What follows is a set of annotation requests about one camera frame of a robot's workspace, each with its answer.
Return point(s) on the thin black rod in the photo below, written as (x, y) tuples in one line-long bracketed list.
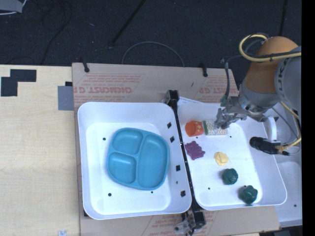
[(183, 141)]

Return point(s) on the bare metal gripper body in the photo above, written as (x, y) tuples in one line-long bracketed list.
[(235, 108)]

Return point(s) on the yellow toy food lump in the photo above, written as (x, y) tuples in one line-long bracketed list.
[(221, 158)]

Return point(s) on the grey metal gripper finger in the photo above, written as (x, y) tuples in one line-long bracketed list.
[(226, 124), (219, 118)]

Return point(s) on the orange can with star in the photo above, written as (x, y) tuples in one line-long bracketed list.
[(193, 128)]

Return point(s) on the white printed paper slip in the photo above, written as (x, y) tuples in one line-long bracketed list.
[(190, 100)]

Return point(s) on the black cylinder on white bracket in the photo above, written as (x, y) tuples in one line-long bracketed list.
[(262, 144)]

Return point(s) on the dark green broccoli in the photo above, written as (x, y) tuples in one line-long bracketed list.
[(230, 176), (248, 194)]

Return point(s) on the brown cardboard board red print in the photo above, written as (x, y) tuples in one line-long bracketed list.
[(147, 82)]

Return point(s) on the white plastic tray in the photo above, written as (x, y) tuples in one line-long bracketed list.
[(98, 156), (221, 195)]

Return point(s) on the blue divided plate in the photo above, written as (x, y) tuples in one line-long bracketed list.
[(137, 158)]

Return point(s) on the purple grapes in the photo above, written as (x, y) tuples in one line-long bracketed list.
[(194, 150)]

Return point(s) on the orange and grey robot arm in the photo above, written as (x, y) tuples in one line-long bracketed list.
[(263, 67)]

